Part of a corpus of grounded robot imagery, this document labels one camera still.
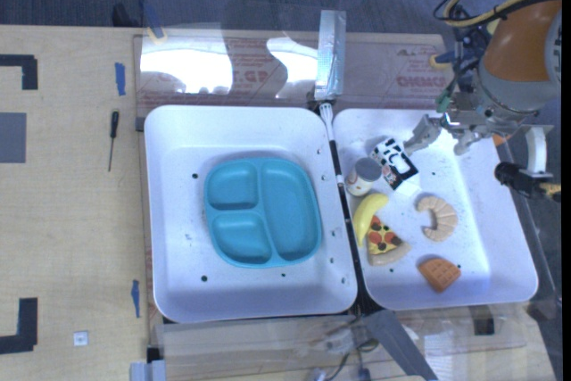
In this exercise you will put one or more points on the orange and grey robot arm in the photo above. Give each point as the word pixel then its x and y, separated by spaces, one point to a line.
pixel 513 53

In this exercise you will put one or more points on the black and white carton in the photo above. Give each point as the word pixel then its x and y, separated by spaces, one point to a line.
pixel 394 160

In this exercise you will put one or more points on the white can with grey lid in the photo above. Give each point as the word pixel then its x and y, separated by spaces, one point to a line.
pixel 362 180

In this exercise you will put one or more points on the pizza slice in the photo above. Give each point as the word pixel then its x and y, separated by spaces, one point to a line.
pixel 383 243

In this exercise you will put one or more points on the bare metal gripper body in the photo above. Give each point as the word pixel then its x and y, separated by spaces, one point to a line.
pixel 470 113

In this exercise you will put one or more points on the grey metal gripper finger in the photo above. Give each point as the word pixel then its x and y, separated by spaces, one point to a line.
pixel 468 140
pixel 424 134

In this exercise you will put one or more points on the yellow banana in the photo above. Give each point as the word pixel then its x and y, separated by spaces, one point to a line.
pixel 365 214

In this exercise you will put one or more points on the orange waffle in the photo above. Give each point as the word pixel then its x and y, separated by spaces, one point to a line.
pixel 439 274

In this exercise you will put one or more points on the brown cardboard board red print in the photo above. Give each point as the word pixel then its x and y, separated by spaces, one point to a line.
pixel 392 71

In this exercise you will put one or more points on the blue divided plate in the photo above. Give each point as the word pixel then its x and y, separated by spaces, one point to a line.
pixel 285 205

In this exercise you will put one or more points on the small white square tag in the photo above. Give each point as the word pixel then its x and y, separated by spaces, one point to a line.
pixel 80 338

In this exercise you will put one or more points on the white plastic tray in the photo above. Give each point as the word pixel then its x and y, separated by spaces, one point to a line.
pixel 486 209
pixel 178 214

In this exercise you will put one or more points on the black cylinder on white bracket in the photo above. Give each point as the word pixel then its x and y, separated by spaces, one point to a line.
pixel 519 176

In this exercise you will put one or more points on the beige croissant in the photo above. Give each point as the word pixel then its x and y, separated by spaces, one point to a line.
pixel 446 218

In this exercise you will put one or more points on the black screwdriver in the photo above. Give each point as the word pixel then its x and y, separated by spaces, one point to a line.
pixel 113 125

